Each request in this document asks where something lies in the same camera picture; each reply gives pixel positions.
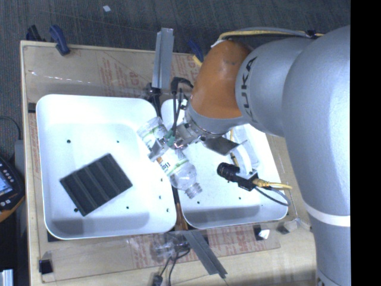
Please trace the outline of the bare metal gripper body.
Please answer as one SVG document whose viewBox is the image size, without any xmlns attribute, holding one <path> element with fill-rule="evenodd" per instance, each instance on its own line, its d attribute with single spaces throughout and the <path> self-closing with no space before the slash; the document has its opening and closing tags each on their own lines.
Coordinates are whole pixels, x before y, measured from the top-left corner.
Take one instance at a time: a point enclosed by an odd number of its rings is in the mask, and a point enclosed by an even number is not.
<svg viewBox="0 0 381 286">
<path fill-rule="evenodd" d="M 175 141 L 183 141 L 187 145 L 200 142 L 207 148 L 228 146 L 228 140 L 223 136 L 207 132 L 191 122 L 181 123 L 176 127 Z"/>
</svg>

